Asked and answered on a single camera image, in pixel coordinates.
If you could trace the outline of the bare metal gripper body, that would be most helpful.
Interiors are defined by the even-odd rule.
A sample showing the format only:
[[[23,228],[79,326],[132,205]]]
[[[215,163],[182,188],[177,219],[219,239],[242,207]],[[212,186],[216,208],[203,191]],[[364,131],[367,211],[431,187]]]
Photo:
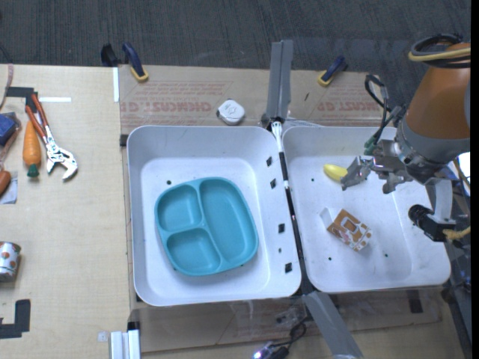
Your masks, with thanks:
[[[388,184],[426,184],[446,164],[427,159],[406,142],[380,140],[373,149],[371,170]]]

